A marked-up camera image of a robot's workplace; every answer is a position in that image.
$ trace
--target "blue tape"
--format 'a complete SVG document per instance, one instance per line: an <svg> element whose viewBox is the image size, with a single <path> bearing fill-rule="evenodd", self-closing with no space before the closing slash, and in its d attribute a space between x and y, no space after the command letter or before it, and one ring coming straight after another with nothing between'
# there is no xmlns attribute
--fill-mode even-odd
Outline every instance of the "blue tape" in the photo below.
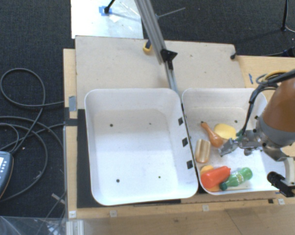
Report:
<svg viewBox="0 0 295 235"><path fill-rule="evenodd" d="M100 6L98 8L99 10L99 13L102 15L102 16L109 16L109 14L112 14L113 13L113 10L111 8L109 8L109 12L108 14L105 13L104 9L106 8L106 6Z"/></svg>
<svg viewBox="0 0 295 235"><path fill-rule="evenodd" d="M253 84L253 79L252 79L251 74L249 74L249 77L250 77L250 82L251 82L251 84Z"/></svg>

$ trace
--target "toy bottle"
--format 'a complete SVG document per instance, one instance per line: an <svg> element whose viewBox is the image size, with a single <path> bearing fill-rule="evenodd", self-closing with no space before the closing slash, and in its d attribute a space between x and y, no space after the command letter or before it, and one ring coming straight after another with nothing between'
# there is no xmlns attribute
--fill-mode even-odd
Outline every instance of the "toy bottle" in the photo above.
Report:
<svg viewBox="0 0 295 235"><path fill-rule="evenodd" d="M230 176L230 170L229 167L223 166L205 172L201 176L201 183L205 188L213 188Z"/></svg>
<svg viewBox="0 0 295 235"><path fill-rule="evenodd" d="M219 185L219 188L221 190L226 190L230 186L236 187L236 186L242 184L243 182L251 179L252 176L253 176L252 171L249 168L244 167L244 168L240 169L239 171L231 174L229 176L229 178L227 179L227 181L225 181Z"/></svg>

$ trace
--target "wooden board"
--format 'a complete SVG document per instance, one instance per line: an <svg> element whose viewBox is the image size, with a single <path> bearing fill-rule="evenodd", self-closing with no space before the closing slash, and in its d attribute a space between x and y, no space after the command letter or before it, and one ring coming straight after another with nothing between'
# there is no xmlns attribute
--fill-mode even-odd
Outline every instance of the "wooden board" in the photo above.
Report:
<svg viewBox="0 0 295 235"><path fill-rule="evenodd" d="M85 234L295 234L295 205L84 220Z"/></svg>
<svg viewBox="0 0 295 235"><path fill-rule="evenodd" d="M279 66L284 68L295 68L295 59L292 58L263 58L263 57L243 57L238 56L236 62L241 65L243 78L247 87L255 85L249 84L249 73L253 77L261 75L266 71L279 69ZM74 95L76 92L75 83L75 50L64 50L64 75L65 75L65 103L68 106L67 98ZM226 196L212 196L208 194L196 195L192 198L185 199L181 204L176 205L131 205L131 206L118 206L109 208L83 208L77 209L76 207L76 163L77 163L77 129L74 126L66 127L66 146L67 146L67 178L68 178L68 211L76 212L77 218L107 218L110 217L110 211L117 211L118 217L134 217L134 216L147 216L153 215L154 217L167 216L168 213L179 214L202 212L203 205L209 206L211 211L227 210L229 208L244 208L254 206L269 207L272 204L268 203L268 199L274 199L273 204L278 205L278 198L283 198L281 194L276 195L274 192L251 192L248 194L233 194ZM287 147L285 152L290 156L295 154L295 144ZM295 204L294 198L284 199L287 204Z"/></svg>
<svg viewBox="0 0 295 235"><path fill-rule="evenodd" d="M142 47L146 40L78 36L76 46L78 109L93 89L168 88L164 64ZM188 88L243 88L233 45L165 41L178 53L173 60L180 96Z"/></svg>

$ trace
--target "green bottle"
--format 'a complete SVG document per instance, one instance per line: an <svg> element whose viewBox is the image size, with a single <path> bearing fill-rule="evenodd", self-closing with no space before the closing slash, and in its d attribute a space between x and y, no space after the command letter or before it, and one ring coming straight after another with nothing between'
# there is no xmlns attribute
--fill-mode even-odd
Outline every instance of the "green bottle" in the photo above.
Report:
<svg viewBox="0 0 295 235"><path fill-rule="evenodd" d="M250 180L252 176L253 176L252 171L249 168L244 167L240 169L239 171L231 174L229 178L227 179L227 181L219 184L219 188L221 190L226 190L230 186L234 186L234 187L238 186L242 184L243 182Z"/></svg>

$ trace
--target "yellow object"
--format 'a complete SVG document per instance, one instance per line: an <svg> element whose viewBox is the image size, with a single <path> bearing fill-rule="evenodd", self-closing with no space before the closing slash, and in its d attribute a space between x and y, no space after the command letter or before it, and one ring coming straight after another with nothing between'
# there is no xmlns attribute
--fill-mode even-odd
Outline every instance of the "yellow object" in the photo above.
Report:
<svg viewBox="0 0 295 235"><path fill-rule="evenodd" d="M270 78L272 76L281 75L281 74L284 74L286 72L287 72L287 70L275 70L275 71L272 71L272 72L268 73L267 75L265 75L261 81L265 82L265 81L268 80L268 78Z"/></svg>
<svg viewBox="0 0 295 235"><path fill-rule="evenodd" d="M143 51L144 51L146 54L148 54L148 53L151 52L152 48L153 48L153 47L152 47L152 43L151 43L150 40L148 40L147 42L144 43Z"/></svg>
<svg viewBox="0 0 295 235"><path fill-rule="evenodd" d="M200 177L203 173L209 171L209 170L213 170L214 167L212 165L205 165L202 167L201 171L200 171ZM219 186L214 186L213 188L206 188L206 190L209 190L209 191L219 191Z"/></svg>
<svg viewBox="0 0 295 235"><path fill-rule="evenodd" d="M234 127L225 123L218 123L214 128L214 132L223 139L236 139L236 131Z"/></svg>
<svg viewBox="0 0 295 235"><path fill-rule="evenodd" d="M211 144L209 141L199 139L196 142L195 160L198 163L207 163L210 155Z"/></svg>

